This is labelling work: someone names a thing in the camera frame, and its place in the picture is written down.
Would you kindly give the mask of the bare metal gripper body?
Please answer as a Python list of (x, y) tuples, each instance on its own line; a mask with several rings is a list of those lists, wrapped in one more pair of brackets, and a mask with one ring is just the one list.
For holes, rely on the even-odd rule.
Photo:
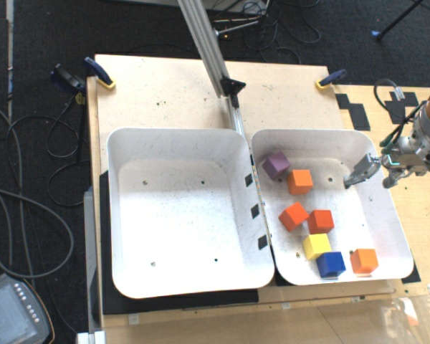
[(381, 164), (389, 177), (424, 176), (430, 173), (430, 135), (389, 135), (381, 141)]

